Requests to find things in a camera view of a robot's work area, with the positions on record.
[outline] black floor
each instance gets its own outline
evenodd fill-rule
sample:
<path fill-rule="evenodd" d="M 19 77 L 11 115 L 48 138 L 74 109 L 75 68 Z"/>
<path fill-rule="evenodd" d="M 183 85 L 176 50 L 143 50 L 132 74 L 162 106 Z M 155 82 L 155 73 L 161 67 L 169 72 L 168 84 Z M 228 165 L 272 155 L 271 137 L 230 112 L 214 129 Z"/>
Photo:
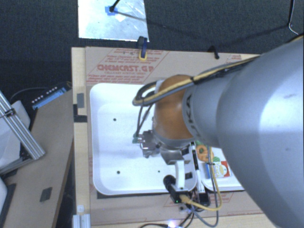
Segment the black floor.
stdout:
<path fill-rule="evenodd" d="M 263 53 L 295 36 L 290 0 L 144 0 L 150 49 Z M 294 30 L 303 32 L 304 0 L 295 0 Z M 0 0 L 0 90 L 71 80 L 71 47 L 135 47 L 79 39 L 77 0 Z"/>

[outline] black cable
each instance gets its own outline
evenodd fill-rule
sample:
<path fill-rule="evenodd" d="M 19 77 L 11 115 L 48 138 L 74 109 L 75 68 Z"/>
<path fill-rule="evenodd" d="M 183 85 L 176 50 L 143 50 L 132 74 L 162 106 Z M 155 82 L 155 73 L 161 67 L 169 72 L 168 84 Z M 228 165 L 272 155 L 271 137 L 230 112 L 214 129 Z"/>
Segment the black cable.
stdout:
<path fill-rule="evenodd" d="M 11 96 L 11 98 L 9 99 L 9 102 L 12 103 L 13 98 L 22 92 L 32 91 L 32 90 L 45 90 L 45 89 L 47 89 L 47 88 L 46 87 L 34 87 L 34 88 L 26 88 L 26 89 L 19 90 Z"/>
<path fill-rule="evenodd" d="M 193 213 L 191 212 L 191 213 L 190 213 L 190 214 L 189 214 L 189 215 L 188 215 L 188 216 L 179 224 L 179 226 L 183 226 L 192 214 L 193 214 Z"/>
<path fill-rule="evenodd" d="M 145 225 L 140 226 L 139 228 L 144 228 L 146 226 L 159 226 L 159 227 L 168 228 L 168 225 L 166 225 L 166 224 L 157 224 L 157 223 L 145 224 Z"/>
<path fill-rule="evenodd" d="M 294 6 L 295 6 L 295 0 L 290 0 L 290 7 L 289 7 L 289 16 L 288 16 L 288 25 L 291 23 Z"/>
<path fill-rule="evenodd" d="M 210 147 L 208 146 L 208 161 L 210 163 L 210 165 L 212 165 L 212 161 L 211 161 L 211 151 L 210 151 Z M 216 189 L 215 189 L 215 184 L 214 184 L 214 179 L 213 179 L 213 175 L 211 174 L 211 182 L 212 182 L 212 188 L 213 188 L 213 192 L 214 192 L 214 197 L 215 197 L 215 206 L 218 207 L 218 198 L 217 198 L 217 192 L 216 192 Z M 195 208 L 193 206 L 191 206 L 191 210 L 193 212 L 193 214 L 200 219 L 201 222 L 203 222 L 206 226 L 208 227 L 216 227 L 219 223 L 219 211 L 217 210 L 217 216 L 216 216 L 216 221 L 215 221 L 215 224 L 212 225 L 212 224 L 209 224 L 208 222 L 206 222 L 195 210 Z"/>
<path fill-rule="evenodd" d="M 142 111 L 143 111 L 143 106 L 141 106 L 140 110 L 139 110 L 139 113 L 138 113 L 138 119 L 137 119 L 137 129 L 136 129 L 136 132 L 135 132 L 135 137 L 138 137 L 139 135 L 139 131 L 141 130 L 142 126 L 143 126 L 143 123 L 144 121 L 146 120 L 147 116 L 148 116 L 148 113 L 150 111 L 150 109 L 152 108 L 153 105 L 150 105 L 149 108 L 146 110 L 146 112 L 144 113 L 143 115 L 143 118 L 142 118 L 142 122 L 140 122 L 141 120 L 141 116 L 142 116 Z"/>
<path fill-rule="evenodd" d="M 194 213 L 192 212 L 192 217 L 190 219 L 190 222 L 188 223 L 188 225 L 186 225 L 184 228 L 187 228 L 189 227 L 189 225 L 191 225 L 192 221 L 193 221 L 193 218 L 194 218 Z"/>
<path fill-rule="evenodd" d="M 141 87 L 141 88 L 138 90 L 138 92 L 137 92 L 137 94 L 136 94 L 136 96 L 135 96 L 135 99 L 136 99 L 136 100 L 142 99 L 142 98 L 143 98 L 143 93 L 146 92 L 147 90 L 149 90 L 149 89 L 155 87 L 155 86 L 156 86 L 156 81 L 144 85 L 143 87 Z"/>
<path fill-rule="evenodd" d="M 143 111 L 143 106 L 141 106 L 139 113 L 138 113 L 138 118 L 137 118 L 137 128 L 135 132 L 135 137 L 138 137 L 139 131 L 140 131 L 140 122 L 141 122 L 141 116 L 142 116 L 142 111 Z"/>

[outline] gray robot arm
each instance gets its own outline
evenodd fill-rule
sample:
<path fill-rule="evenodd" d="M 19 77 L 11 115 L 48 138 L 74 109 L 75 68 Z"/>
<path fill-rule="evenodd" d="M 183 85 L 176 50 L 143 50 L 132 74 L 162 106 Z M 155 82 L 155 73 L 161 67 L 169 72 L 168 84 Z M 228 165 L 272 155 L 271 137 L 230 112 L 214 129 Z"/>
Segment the gray robot arm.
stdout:
<path fill-rule="evenodd" d="M 156 102 L 150 133 L 164 160 L 171 163 L 193 139 L 220 147 L 275 225 L 304 227 L 303 36 L 245 66 L 188 85 L 179 96 L 167 94 L 167 100 Z M 170 129 L 185 131 L 175 128 L 181 115 L 177 122 L 190 134 L 172 138 Z"/>

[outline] metal plate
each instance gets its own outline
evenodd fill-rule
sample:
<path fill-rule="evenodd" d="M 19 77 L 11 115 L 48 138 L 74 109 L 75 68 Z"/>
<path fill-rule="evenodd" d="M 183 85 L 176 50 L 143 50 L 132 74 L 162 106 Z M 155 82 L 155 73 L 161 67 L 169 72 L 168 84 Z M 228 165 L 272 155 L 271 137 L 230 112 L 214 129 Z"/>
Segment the metal plate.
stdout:
<path fill-rule="evenodd" d="M 143 0 L 120 0 L 117 12 L 106 12 L 116 0 L 78 0 L 79 37 L 137 41 L 149 39 Z"/>

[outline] printed label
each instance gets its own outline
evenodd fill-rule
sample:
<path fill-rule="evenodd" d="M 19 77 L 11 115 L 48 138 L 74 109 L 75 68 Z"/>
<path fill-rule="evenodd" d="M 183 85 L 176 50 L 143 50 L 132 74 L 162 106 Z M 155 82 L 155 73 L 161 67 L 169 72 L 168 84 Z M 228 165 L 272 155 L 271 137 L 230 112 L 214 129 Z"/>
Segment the printed label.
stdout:
<path fill-rule="evenodd" d="M 233 192 L 221 193 L 221 196 L 223 199 L 223 203 L 229 203 L 233 196 Z M 210 195 L 210 202 L 211 202 L 211 204 L 215 204 L 214 195 Z"/>
<path fill-rule="evenodd" d="M 238 61 L 241 61 L 241 60 L 242 60 L 242 55 L 241 54 L 231 54 L 227 58 L 226 64 L 235 63 L 235 62 L 238 62 Z"/>
<path fill-rule="evenodd" d="M 141 61 L 138 49 L 115 48 L 87 74 L 86 82 L 143 84 L 168 54 L 159 50 L 148 50 L 147 53 L 147 59 Z"/>

